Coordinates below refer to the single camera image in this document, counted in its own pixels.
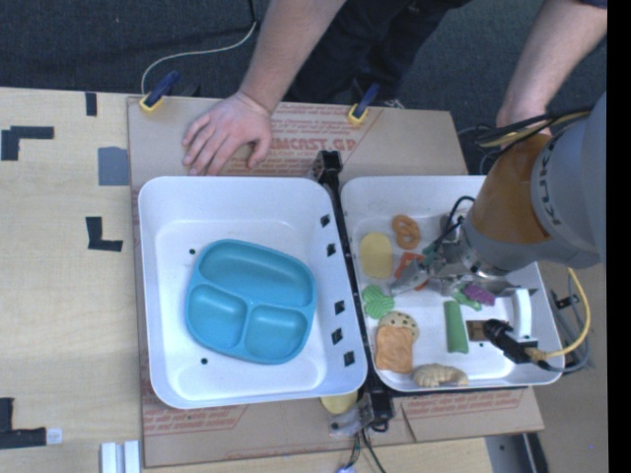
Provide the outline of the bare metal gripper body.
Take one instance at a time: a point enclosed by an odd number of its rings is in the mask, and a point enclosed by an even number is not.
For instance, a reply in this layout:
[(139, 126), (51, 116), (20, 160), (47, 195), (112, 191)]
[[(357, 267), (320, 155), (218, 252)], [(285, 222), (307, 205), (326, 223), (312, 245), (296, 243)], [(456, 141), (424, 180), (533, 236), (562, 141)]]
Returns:
[(465, 237), (436, 242), (424, 264), (428, 274), (443, 283), (497, 277), (496, 268), (483, 261)]

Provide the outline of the person's left hand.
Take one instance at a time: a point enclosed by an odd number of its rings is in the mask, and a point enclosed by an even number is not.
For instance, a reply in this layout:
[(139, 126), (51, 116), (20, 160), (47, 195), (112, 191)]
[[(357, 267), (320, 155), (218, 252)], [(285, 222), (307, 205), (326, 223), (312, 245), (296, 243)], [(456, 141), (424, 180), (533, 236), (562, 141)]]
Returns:
[(547, 105), (538, 101), (504, 101), (496, 116), (496, 126), (506, 127), (540, 116), (546, 111)]

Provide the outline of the person's right hand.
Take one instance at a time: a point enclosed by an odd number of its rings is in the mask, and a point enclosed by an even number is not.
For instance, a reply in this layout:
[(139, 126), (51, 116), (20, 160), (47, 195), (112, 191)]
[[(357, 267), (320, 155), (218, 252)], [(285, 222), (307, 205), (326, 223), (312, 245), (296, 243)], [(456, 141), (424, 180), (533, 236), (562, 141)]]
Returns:
[(268, 155), (272, 141), (272, 112), (238, 91), (217, 102), (188, 127), (182, 145), (183, 164), (190, 175), (217, 175), (243, 146), (250, 147), (246, 162), (254, 169)]

